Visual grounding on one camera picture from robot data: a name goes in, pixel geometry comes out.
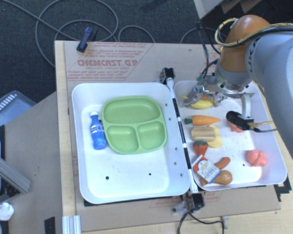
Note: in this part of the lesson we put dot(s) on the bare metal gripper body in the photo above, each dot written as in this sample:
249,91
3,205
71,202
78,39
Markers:
230,91

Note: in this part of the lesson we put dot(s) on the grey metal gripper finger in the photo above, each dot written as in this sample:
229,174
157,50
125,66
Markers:
193,96
218,98

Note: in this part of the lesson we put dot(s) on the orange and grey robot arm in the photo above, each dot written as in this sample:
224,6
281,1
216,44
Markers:
271,64

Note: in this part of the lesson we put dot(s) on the yellow banana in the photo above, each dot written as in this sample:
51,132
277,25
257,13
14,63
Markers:
201,104

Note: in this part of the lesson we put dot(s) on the orange carrot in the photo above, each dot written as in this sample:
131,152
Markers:
205,120

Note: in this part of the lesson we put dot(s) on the thin black and white rod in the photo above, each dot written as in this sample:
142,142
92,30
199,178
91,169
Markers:
180,127

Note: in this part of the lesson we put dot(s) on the pink toy food piece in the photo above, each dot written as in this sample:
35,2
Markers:
235,128

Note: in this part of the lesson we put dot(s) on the tan hot dog bun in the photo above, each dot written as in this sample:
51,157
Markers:
202,133

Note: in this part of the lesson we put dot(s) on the yellow cheese slice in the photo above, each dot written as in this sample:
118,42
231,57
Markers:
217,140

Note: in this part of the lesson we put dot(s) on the red strawberry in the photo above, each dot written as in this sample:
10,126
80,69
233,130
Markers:
200,148

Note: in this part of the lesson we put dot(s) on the white plastic tray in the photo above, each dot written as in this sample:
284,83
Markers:
236,150
136,177

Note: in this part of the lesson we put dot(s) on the green divided plate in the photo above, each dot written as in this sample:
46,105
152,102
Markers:
131,111

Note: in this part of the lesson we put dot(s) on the brown sausage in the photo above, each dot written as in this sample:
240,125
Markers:
223,162

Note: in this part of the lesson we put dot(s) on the pink lumpy toy food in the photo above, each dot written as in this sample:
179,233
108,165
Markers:
257,158

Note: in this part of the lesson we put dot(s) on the white and orange carton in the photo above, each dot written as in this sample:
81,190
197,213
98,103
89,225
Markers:
206,170

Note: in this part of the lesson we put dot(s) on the brown cardboard board, red print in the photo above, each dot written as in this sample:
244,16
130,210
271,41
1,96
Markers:
107,62

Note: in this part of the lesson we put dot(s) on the blue bottle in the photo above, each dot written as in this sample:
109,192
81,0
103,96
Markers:
97,133

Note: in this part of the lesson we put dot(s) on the black cylinder on white bracket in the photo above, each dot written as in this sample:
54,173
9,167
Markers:
236,119

